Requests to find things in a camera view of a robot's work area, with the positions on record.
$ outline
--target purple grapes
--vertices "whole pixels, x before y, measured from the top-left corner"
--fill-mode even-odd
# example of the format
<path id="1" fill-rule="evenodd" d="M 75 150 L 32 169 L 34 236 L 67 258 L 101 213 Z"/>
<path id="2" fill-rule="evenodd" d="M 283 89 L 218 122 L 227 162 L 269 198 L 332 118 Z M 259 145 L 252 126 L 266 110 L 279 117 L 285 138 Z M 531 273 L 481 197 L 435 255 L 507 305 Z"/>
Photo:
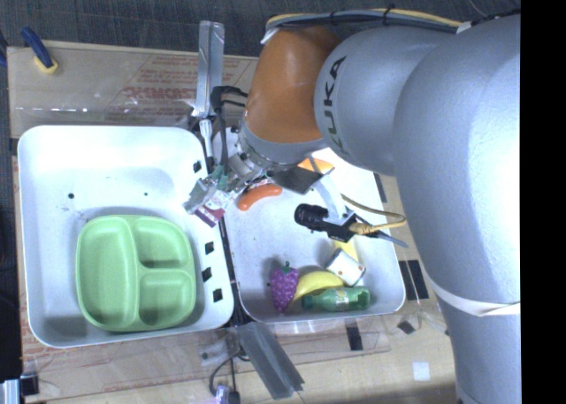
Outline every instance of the purple grapes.
<path id="1" fill-rule="evenodd" d="M 270 282 L 273 306 L 279 313 L 284 313 L 293 301 L 297 283 L 299 282 L 299 271 L 289 267 L 289 261 L 287 261 L 285 266 L 278 267 L 272 271 Z"/>

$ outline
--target sink basin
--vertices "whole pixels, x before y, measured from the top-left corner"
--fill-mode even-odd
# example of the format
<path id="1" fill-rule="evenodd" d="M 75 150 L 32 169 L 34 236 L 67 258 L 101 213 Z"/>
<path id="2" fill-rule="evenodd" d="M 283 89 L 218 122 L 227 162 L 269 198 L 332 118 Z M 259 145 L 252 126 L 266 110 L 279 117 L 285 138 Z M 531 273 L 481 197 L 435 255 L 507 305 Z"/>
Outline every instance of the sink basin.
<path id="1" fill-rule="evenodd" d="M 42 343 L 77 347 L 196 332 L 230 319 L 233 294 L 220 230 L 182 208 L 195 182 L 207 174 L 194 135 L 177 127 L 37 126 L 21 136 L 18 160 L 27 311 Z M 186 234 L 194 257 L 195 303 L 182 322 L 161 330 L 114 332 L 84 317 L 75 274 L 80 232 L 95 218 L 116 215 L 160 217 Z M 162 282 L 190 289 L 179 271 L 158 271 L 148 258 L 143 261 L 155 272 L 141 278 L 145 309 L 166 303 L 167 296 L 156 291 Z"/>

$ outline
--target white can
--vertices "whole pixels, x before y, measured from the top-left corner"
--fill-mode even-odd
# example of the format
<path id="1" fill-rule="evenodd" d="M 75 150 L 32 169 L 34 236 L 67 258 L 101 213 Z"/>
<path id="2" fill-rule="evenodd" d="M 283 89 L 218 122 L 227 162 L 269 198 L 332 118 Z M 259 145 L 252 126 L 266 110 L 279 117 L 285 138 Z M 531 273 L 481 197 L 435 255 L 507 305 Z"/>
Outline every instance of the white can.
<path id="1" fill-rule="evenodd" d="M 336 248 L 326 270 L 342 279 L 348 286 L 355 286 L 363 277 L 365 267 L 341 248 Z"/>

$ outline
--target green tray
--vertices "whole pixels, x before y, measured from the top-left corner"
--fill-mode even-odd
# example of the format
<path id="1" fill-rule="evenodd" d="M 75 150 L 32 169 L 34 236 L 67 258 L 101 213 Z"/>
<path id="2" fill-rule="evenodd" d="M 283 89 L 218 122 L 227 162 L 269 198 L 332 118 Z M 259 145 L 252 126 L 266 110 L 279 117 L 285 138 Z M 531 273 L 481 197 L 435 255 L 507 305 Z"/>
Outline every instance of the green tray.
<path id="1" fill-rule="evenodd" d="M 112 332 L 172 327 L 195 307 L 195 260 L 187 236 L 160 217 L 87 222 L 78 240 L 76 283 L 84 317 Z"/>

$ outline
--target green bottle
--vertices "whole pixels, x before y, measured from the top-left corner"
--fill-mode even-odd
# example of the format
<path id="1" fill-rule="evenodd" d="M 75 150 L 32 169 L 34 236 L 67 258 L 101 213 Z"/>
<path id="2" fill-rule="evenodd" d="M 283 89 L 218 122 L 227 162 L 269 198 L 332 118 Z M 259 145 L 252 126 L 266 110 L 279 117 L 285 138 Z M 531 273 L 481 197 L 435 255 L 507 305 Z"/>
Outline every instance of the green bottle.
<path id="1" fill-rule="evenodd" d="M 326 311 L 366 309 L 370 305 L 370 290 L 365 286 L 330 288 L 320 294 L 303 296 L 301 304 L 304 309 Z"/>

